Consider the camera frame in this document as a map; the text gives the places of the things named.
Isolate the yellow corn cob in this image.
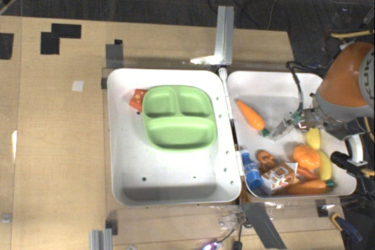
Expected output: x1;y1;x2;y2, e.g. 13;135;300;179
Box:
305;127;322;150

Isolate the orange carrot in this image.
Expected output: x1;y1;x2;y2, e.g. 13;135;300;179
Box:
236;100;271;138
286;179;336;196

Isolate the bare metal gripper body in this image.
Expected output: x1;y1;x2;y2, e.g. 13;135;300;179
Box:
292;108;326;131

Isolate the yellow banana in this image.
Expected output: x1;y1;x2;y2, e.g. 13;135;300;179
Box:
317;149;333;181

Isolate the blue bottle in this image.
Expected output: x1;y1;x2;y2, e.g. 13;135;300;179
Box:
240;149;263;190

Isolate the orange pumpkin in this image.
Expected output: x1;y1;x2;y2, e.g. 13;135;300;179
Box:
292;145;322;170

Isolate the white and brown carton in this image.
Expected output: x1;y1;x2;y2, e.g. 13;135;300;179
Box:
260;161;299;197

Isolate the red packet with yellow stars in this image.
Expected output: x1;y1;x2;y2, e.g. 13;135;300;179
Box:
129;88;148;111

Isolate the brown biscuit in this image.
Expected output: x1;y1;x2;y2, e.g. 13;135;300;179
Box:
255;149;277;172

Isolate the black cylinder on white bracket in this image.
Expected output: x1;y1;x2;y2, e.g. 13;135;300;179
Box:
330;133;369;178

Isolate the orange sausage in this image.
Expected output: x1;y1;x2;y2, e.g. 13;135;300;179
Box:
296;166;319;181

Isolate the green divided plate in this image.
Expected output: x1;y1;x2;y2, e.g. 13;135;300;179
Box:
142;84;219;152

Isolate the white plastic tray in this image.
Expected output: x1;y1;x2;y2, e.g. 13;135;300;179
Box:
227;70;358;200
106;67;243;207

